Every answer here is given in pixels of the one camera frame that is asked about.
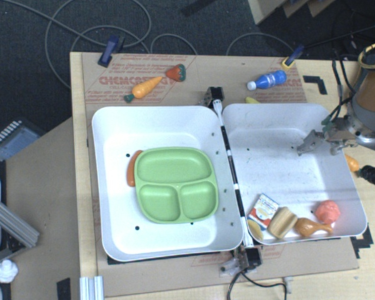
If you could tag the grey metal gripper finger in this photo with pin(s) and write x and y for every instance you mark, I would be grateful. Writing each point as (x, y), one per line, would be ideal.
(337, 148)
(311, 141)

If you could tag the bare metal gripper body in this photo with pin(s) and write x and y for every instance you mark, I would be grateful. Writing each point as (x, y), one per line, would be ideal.
(340, 131)

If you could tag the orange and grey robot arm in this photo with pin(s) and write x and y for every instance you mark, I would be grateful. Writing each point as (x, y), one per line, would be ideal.
(368, 89)

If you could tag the orange rounded toy food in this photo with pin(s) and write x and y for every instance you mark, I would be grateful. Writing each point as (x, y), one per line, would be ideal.
(352, 163)

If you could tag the white plastic tray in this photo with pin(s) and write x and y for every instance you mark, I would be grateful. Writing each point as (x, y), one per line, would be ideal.
(162, 239)
(278, 164)

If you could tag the pink lumpy toy food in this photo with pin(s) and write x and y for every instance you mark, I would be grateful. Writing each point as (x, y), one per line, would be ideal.
(328, 212)

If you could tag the blue bottle with white cap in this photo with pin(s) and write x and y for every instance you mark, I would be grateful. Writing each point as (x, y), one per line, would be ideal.
(270, 80)

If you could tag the thin black and white rod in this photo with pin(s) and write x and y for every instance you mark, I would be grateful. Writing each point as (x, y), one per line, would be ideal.
(229, 155)

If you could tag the brown chicken drumstick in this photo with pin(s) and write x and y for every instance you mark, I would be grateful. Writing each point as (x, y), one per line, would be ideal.
(309, 227)

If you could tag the red and white carton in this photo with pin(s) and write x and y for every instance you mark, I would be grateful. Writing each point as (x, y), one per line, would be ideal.
(262, 211)

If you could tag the tan bread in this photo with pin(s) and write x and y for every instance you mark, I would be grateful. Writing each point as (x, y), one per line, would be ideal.
(282, 222)

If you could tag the brown cardboard board, red print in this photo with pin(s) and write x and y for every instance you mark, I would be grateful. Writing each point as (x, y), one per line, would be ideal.
(206, 73)

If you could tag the green divided plate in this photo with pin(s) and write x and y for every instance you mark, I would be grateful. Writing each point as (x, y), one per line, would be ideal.
(175, 183)

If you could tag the red strawberry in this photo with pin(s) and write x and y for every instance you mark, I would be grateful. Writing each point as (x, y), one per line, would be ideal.
(176, 72)

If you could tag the orange carrot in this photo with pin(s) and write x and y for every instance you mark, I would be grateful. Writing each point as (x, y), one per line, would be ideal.
(145, 87)

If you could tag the orange sausage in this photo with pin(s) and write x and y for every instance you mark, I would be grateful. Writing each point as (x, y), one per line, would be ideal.
(130, 173)

